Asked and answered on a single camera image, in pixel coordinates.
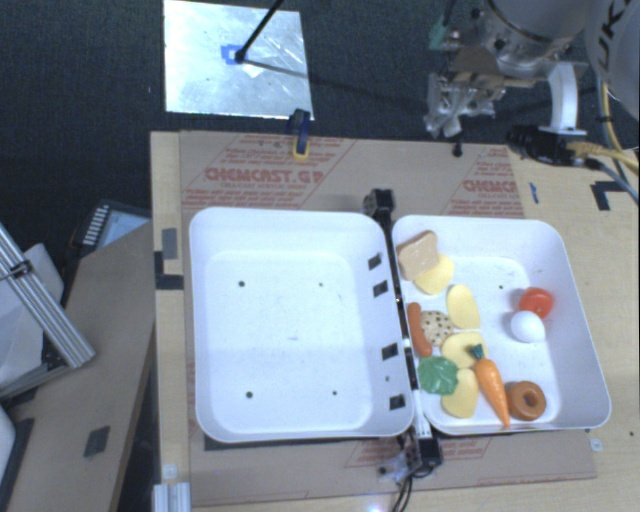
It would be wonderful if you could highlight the beige dotted biscuit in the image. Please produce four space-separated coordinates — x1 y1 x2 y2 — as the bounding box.
419 309 456 348

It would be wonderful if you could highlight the black cylinder on white bracket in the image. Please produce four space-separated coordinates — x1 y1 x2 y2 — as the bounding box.
505 61 590 167

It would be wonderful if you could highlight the white plastic tray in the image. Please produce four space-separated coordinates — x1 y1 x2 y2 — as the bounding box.
188 206 417 444
391 214 613 437

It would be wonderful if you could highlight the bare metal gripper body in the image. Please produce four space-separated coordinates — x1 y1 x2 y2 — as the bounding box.
448 25 572 91

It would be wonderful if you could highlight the brown cardboard board red print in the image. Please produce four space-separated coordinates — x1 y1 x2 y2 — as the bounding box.
177 130 599 509

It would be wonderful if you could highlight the white egg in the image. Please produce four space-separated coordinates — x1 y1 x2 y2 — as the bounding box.
509 309 547 344

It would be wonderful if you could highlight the orange carrot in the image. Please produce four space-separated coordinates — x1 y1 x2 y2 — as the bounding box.
467 343 513 430

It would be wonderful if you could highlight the green lettuce leaf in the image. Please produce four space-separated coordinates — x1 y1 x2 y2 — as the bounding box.
416 355 460 397

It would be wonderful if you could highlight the brown doughnut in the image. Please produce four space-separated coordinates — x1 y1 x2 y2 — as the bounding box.
505 380 548 422

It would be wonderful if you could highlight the red tomato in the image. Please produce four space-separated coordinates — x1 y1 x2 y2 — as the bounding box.
517 286 555 319

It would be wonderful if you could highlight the brown bread slice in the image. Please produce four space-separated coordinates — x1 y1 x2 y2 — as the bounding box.
396 229 442 282

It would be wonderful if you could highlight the yellow potato crisp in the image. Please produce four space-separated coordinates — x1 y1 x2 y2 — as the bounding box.
445 283 482 332
413 253 456 297
440 367 481 420
440 331 490 370

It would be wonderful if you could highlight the thin black and white rod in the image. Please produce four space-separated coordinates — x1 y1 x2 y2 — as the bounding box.
380 212 427 442

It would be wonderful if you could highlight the orange sausage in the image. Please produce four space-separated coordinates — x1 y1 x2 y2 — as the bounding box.
405 301 434 359

